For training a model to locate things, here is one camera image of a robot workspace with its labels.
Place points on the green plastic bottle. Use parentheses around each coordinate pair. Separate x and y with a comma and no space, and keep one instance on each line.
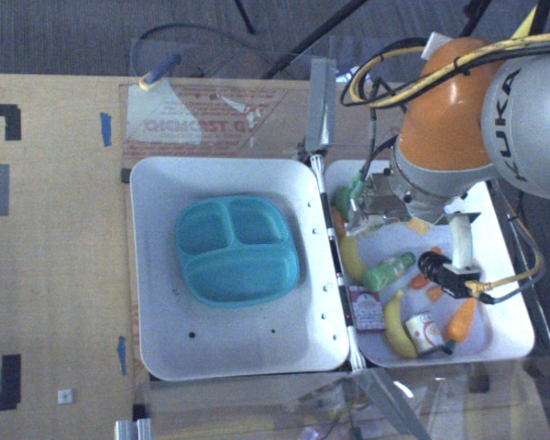
(385,273)

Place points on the teal divided plate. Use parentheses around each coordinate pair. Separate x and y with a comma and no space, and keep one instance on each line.
(236,252)

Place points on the yellow banana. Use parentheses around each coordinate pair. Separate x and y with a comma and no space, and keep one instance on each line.
(396,328)
(352,257)

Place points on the orange toy sausage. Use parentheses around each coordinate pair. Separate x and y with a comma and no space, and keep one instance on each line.
(338,223)

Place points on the green toy vegetable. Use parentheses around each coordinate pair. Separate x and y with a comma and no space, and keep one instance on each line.
(342,200)

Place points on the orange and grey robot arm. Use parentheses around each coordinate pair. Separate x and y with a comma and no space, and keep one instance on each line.
(444,122)

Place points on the orange toy food piece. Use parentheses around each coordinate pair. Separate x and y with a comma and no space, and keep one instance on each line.
(419,281)

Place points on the white can orange print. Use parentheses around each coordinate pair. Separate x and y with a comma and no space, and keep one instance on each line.
(424,333)

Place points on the dark red carton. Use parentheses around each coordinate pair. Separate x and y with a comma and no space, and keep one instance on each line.
(367,310)

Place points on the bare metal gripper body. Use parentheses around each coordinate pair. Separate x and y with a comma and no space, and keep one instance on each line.
(385,197)

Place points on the small white square block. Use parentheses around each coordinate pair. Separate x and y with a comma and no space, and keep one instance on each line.
(65,396)

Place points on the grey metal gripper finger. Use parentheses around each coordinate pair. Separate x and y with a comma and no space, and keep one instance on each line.
(358,210)
(376,227)

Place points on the black cylinder on white bracket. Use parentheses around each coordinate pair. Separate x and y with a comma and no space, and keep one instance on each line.
(447,274)

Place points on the yellow toy biscuit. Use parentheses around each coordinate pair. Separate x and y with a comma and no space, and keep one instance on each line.
(417,226)

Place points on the orange carrot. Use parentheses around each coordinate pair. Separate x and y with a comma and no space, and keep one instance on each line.
(462,321)

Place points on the brown cardboard board red print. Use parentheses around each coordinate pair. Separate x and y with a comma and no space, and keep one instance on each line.
(266,131)

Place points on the white plastic tray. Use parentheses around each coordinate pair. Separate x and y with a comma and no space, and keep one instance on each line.
(495,333)
(238,346)

